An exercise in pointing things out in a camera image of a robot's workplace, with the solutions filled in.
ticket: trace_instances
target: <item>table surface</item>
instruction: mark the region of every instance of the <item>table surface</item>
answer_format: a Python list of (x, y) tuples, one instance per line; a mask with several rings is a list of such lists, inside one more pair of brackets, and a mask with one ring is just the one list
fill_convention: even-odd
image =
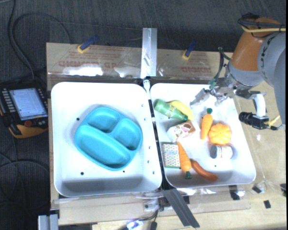
[[(47, 61), (48, 72), (53, 66), (54, 55), (60, 54), (58, 45), (48, 45)], [(217, 71), (219, 64), (218, 52), (205, 52), (212, 75)], [(48, 75), (48, 90), (60, 81), (73, 81), (62, 75)], [(266, 107), (270, 118), (278, 115), (273, 88), (265, 82), (254, 90), (266, 92)], [(236, 109), (239, 112), (254, 112), (251, 101), (234, 98)], [(94, 230), (121, 229), (132, 219), (149, 216), (144, 212), (143, 201), (134, 196), (122, 195), (119, 198), (101, 196), (81, 200), (59, 199), (53, 183), (53, 146), (52, 146), (52, 120), (51, 103), (49, 103), (49, 152), (50, 152), (50, 193), (53, 209), (60, 210), (59, 225), (97, 223), (92, 225)], [(194, 216), (205, 230), (218, 229), (286, 229), (287, 227), (287, 202), (282, 195), (281, 183), (286, 183), (286, 141), (285, 131), (257, 130), (247, 125), (242, 125), (247, 138), (250, 151), (256, 166), (256, 182), (263, 187), (262, 193), (246, 190), (243, 200), (230, 202), (224, 199), (216, 203), (209, 200), (205, 204), (205, 195), (197, 195), (192, 199), (190, 207)], [(265, 201), (271, 207), (266, 208)], [(156, 218), (159, 230), (184, 229), (185, 227), (173, 210), (159, 212)], [(144, 225), (137, 229), (149, 229), (150, 221), (144, 221)]]

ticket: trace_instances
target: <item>green bottle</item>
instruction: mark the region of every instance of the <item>green bottle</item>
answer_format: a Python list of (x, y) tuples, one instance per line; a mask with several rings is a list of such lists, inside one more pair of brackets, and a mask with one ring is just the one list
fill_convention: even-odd
[(176, 107), (162, 101), (158, 100), (155, 104), (155, 110), (161, 112), (165, 116), (171, 118), (181, 119), (183, 122), (188, 120), (188, 116), (181, 113)]

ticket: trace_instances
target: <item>dark floor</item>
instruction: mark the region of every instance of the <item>dark floor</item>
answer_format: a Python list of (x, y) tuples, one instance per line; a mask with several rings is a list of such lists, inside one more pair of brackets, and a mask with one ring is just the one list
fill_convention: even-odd
[[(286, 0), (0, 2), (0, 83), (24, 75), (30, 78), (29, 67), (45, 81), (46, 42), (81, 43), (83, 32), (70, 31), (70, 38), (65, 32), (51, 33), (58, 21), (138, 30), (153, 27), (158, 29), (161, 48), (184, 49), (196, 38), (195, 50), (217, 51), (221, 46), (233, 51), (243, 32), (237, 20), (248, 12), (286, 24)], [(113, 40), (113, 35), (104, 36)], [(0, 117), (0, 230), (37, 229), (37, 216), (49, 210), (48, 165), (48, 133), (13, 139)]]

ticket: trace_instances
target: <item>toy sausage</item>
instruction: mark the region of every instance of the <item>toy sausage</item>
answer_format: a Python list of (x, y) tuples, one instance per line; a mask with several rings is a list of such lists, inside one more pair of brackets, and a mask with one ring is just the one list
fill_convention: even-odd
[(204, 170), (200, 164), (197, 161), (192, 161), (191, 162), (191, 166), (192, 168), (202, 177), (215, 182), (217, 180), (217, 175), (216, 174), (212, 174), (206, 170)]

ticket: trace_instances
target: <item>blue plate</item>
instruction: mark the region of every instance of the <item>blue plate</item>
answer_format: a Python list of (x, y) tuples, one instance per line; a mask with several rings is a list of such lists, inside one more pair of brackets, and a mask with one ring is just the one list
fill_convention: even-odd
[(108, 170), (118, 171), (134, 158), (143, 141), (141, 128), (109, 107), (91, 111), (74, 135), (76, 148)]

